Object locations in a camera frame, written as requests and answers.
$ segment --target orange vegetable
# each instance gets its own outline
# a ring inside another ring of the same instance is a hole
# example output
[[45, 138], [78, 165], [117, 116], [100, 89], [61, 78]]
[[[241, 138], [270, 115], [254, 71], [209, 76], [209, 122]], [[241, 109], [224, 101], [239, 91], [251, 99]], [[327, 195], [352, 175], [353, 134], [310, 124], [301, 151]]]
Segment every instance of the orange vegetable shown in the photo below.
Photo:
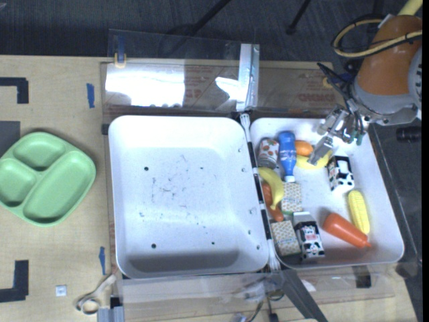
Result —
[[313, 152], [313, 146], [306, 141], [295, 141], [296, 155], [309, 156]]
[[283, 213], [280, 211], [279, 207], [275, 207], [273, 210], [271, 208], [271, 204], [273, 203], [273, 195], [271, 193], [271, 187], [264, 182], [262, 184], [262, 193], [263, 193], [263, 199], [265, 200], [265, 206], [267, 207], [267, 210], [271, 214], [271, 216], [277, 221], [281, 222], [284, 220]]

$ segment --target tin can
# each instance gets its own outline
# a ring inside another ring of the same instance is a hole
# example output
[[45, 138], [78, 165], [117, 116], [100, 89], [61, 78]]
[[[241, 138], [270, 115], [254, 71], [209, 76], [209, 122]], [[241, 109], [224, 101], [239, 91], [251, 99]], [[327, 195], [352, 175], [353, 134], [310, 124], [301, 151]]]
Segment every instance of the tin can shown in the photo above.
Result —
[[277, 166], [279, 143], [271, 138], [265, 138], [259, 145], [257, 165], [274, 169]]

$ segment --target green tray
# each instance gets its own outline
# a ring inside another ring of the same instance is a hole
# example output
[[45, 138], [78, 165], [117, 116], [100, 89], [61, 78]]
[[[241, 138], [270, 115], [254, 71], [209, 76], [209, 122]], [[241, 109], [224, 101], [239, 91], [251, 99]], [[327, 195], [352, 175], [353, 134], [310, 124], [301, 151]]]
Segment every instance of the green tray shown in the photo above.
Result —
[[56, 225], [77, 208], [95, 174], [94, 162], [70, 143], [29, 133], [0, 158], [0, 205], [34, 225]]

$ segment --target yellow clip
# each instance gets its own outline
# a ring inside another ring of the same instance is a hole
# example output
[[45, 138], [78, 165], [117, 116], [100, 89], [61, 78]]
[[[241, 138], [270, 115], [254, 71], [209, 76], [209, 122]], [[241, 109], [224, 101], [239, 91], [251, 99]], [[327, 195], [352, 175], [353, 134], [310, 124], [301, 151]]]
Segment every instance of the yellow clip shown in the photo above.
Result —
[[127, 54], [123, 55], [123, 63], [118, 62], [118, 53], [115, 53], [115, 67], [116, 68], [125, 68], [127, 65]]

